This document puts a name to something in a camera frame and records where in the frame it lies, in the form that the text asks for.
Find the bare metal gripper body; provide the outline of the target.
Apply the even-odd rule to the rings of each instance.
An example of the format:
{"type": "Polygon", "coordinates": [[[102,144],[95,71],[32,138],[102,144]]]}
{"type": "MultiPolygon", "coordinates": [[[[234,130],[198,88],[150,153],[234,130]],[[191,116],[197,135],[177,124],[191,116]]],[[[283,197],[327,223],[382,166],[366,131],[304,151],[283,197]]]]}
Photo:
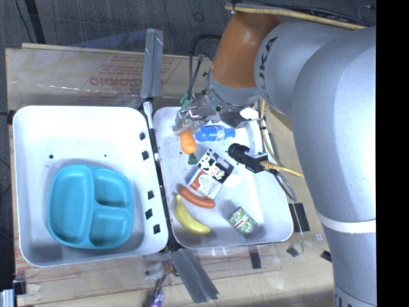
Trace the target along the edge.
{"type": "Polygon", "coordinates": [[[192,95],[187,107],[187,118],[201,123],[223,122],[238,129],[247,123],[247,119],[240,114],[242,110],[242,107],[221,100],[213,91],[203,90],[192,95]]]}

